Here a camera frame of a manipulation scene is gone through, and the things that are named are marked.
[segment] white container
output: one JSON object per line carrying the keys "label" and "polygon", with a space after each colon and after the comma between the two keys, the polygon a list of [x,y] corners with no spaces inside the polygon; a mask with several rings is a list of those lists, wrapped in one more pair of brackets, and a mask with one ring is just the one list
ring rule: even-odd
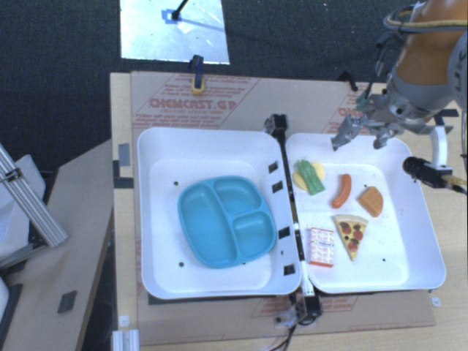
{"label": "white container", "polygon": [[[308,229],[335,230],[334,214],[369,220],[356,260],[352,262],[336,233],[335,265],[307,265],[308,275],[326,293],[361,293],[433,289],[445,280],[445,267],[419,183],[401,168],[410,156],[397,139],[382,150],[372,137],[359,136],[333,151],[330,135],[296,134],[287,141],[291,171],[308,159],[325,167],[325,191],[308,195],[295,188],[295,205],[306,255]],[[142,277],[146,289],[163,299],[208,296],[284,295],[300,284],[301,268],[294,238],[290,201],[279,144],[264,132],[156,127],[138,139]],[[272,173],[271,165],[277,167]],[[339,176],[349,173],[353,187],[339,210],[331,199]],[[200,263],[187,243],[177,203],[189,185],[218,176],[243,176],[265,198],[276,229],[288,230],[266,255],[245,265],[215,269]],[[272,192],[282,182],[283,189]],[[367,186],[384,197],[382,214],[373,218],[355,198]]]}
{"label": "white container", "polygon": [[[44,195],[45,181],[30,155],[16,162],[31,188],[39,197]],[[0,260],[28,245],[29,218],[0,184]]]}

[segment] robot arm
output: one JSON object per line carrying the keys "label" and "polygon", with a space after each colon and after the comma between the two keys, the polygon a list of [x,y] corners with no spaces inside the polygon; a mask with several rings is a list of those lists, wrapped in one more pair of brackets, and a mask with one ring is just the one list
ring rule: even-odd
{"label": "robot arm", "polygon": [[[381,71],[385,51],[395,49],[395,42],[401,45],[387,88],[381,95],[370,94],[372,82],[369,84],[356,108],[362,116],[345,118],[338,134],[332,138],[333,149],[350,142],[363,127],[376,136],[376,149],[405,130],[430,135],[433,157],[432,163],[424,160],[425,165],[433,167],[436,177],[446,176],[450,168],[445,166],[445,133],[451,127],[427,122],[437,117],[452,100],[457,101],[466,116],[467,16],[468,0],[428,0],[387,16],[384,25],[391,31],[382,36],[377,46],[380,54],[375,75]],[[405,170],[408,168],[414,165],[406,165]],[[446,184],[444,181],[424,182],[433,187]]]}

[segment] sausage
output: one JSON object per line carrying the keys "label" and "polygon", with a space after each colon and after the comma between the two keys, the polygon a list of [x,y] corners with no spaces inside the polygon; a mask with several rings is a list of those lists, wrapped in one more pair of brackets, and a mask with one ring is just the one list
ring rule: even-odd
{"label": "sausage", "polygon": [[332,208],[340,208],[351,193],[351,175],[343,174],[341,176],[341,189],[339,194],[332,200]]}

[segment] blue plate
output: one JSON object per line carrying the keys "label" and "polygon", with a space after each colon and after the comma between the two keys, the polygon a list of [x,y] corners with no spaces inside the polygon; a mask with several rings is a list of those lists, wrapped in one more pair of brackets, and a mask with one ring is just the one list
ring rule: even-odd
{"label": "blue plate", "polygon": [[192,251],[211,268],[255,260],[276,241],[268,205],[243,177],[211,178],[187,187],[178,199],[178,213]]}

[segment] toy brown bread slice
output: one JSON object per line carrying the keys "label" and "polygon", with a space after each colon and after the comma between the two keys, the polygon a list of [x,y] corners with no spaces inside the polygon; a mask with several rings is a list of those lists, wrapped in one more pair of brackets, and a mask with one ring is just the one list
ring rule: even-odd
{"label": "toy brown bread slice", "polygon": [[361,204],[366,211],[368,211],[373,217],[380,215],[383,209],[383,197],[380,191],[374,186],[369,187],[363,194],[358,198],[359,204]]}

